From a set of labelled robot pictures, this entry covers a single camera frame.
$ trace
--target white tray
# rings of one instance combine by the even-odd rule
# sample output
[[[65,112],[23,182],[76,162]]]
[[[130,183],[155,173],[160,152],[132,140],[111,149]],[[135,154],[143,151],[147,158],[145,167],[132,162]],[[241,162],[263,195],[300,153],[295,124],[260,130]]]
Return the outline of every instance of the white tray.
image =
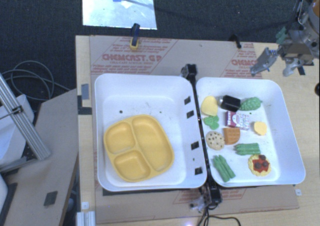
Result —
[[[97,176],[109,191],[197,188],[207,178],[191,84],[178,76],[103,74],[94,84],[93,113],[97,131]],[[187,118],[187,113],[194,115]],[[126,182],[114,170],[103,144],[107,128],[127,117],[147,114],[158,120],[174,151],[172,167],[156,177]],[[198,142],[199,147],[191,149]],[[202,173],[195,175],[196,168]]]
[[[262,121],[267,124],[267,134],[259,136],[250,124],[248,131],[241,130],[239,143],[259,143],[261,154],[271,163],[271,172],[267,176],[255,176],[248,167],[250,155],[240,156],[234,151],[234,145],[225,145],[220,151],[207,147],[210,169],[214,180],[224,187],[242,187],[259,185],[281,185],[301,183],[306,175],[297,141],[288,115],[287,107],[280,87],[270,80],[201,78],[196,84],[198,101],[201,105],[206,96],[230,95],[241,100],[258,97],[261,107],[254,111],[239,111],[249,116],[251,122]],[[226,110],[218,109],[219,128],[223,134]],[[204,135],[211,129],[202,120]],[[223,182],[218,171],[213,167],[214,155],[222,155],[228,162],[236,177]]]

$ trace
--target black cable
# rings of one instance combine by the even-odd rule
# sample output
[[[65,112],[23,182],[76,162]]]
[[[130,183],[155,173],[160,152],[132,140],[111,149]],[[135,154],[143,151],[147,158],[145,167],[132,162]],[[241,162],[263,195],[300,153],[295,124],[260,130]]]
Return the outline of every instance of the black cable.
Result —
[[[217,206],[218,205],[216,205],[214,208],[208,208],[207,207],[204,210],[203,215],[202,215],[200,221],[198,222],[197,226],[201,226],[202,222],[203,222],[203,226],[208,226],[210,218],[216,218],[216,219],[222,219],[222,220],[234,219],[237,222],[238,226],[241,226],[241,223],[240,223],[239,219],[236,218],[236,217],[233,217],[233,216],[231,216],[231,217],[220,217],[220,216],[216,216],[216,215],[209,215],[209,210],[214,210]]]
[[[301,3],[301,0],[296,0],[296,3],[294,5],[294,8],[293,8],[293,12],[292,12],[292,15],[290,17],[290,20],[288,21],[286,27],[285,27],[285,33],[287,34],[288,31],[290,30],[295,18],[296,18],[296,15],[297,15],[297,11],[298,11],[298,6],[299,4]]]

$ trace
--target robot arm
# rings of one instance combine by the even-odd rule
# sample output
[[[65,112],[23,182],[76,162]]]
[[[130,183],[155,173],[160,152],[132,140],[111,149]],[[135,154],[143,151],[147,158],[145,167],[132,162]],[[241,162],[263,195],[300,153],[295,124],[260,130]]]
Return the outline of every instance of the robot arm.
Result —
[[[297,11],[301,10],[302,2],[298,0],[294,10],[294,17]],[[250,68],[251,75],[268,70],[269,67],[280,56],[285,61],[284,76],[289,76],[295,68],[303,65],[312,65],[313,59],[319,59],[319,3],[320,0],[308,0],[310,5],[303,15],[298,16],[299,30],[290,30],[291,20],[277,35],[277,50],[266,48],[257,63]]]

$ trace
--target yellow plate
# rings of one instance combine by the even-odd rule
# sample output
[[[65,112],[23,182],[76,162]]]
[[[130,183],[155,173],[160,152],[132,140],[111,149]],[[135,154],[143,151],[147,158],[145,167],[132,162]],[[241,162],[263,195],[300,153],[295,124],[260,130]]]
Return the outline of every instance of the yellow plate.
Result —
[[[175,159],[165,131],[149,115],[113,124],[106,130],[103,142],[115,171],[129,182],[155,177],[167,171]]]

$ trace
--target wooden table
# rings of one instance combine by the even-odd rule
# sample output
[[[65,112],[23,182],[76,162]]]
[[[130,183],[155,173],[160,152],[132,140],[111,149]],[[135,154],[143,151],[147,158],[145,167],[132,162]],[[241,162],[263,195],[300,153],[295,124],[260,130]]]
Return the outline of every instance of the wooden table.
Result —
[[[254,43],[256,54],[261,54],[265,47],[276,49],[275,44]],[[86,36],[76,38],[77,75],[90,83],[90,75],[86,72],[90,66],[90,39]],[[282,76],[285,63],[278,59],[270,72],[263,72],[264,79],[275,81],[281,87],[287,105],[288,113],[295,132],[297,143],[304,162],[306,177],[303,183],[296,186],[301,191],[298,196],[299,209],[240,213],[236,216],[246,226],[254,225],[316,225],[320,221],[320,154],[319,154],[319,97],[314,88],[319,82],[319,61],[315,66],[305,67],[305,76],[297,71],[287,78]],[[81,95],[81,83],[77,86],[77,94]],[[90,107],[90,100],[83,100],[84,107]],[[92,124],[90,115],[79,117],[79,122]],[[79,131],[79,167],[81,200],[87,201],[89,209],[95,210],[94,191],[94,160],[92,131]],[[198,217],[174,218],[162,220],[146,220],[136,222],[120,222],[119,226],[134,225],[196,225]],[[235,225],[232,220],[218,220],[211,218],[209,225]]]
[[[76,98],[72,90],[42,103],[35,128],[51,155],[4,178],[17,184],[4,226],[63,224],[78,168]],[[47,195],[54,193],[55,199],[44,206]]]

